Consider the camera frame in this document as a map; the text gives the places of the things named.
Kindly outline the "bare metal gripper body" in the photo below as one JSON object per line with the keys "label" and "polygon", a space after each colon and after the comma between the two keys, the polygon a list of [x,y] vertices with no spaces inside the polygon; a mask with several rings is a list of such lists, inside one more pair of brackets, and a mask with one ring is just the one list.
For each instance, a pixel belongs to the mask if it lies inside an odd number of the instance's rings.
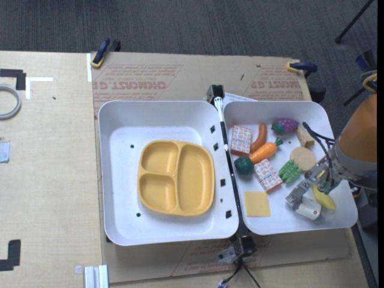
{"label": "bare metal gripper body", "polygon": [[329,166],[328,160],[325,157],[307,171],[304,174],[304,178],[306,188],[315,185],[320,192],[331,192],[342,181],[342,178],[335,169]]}

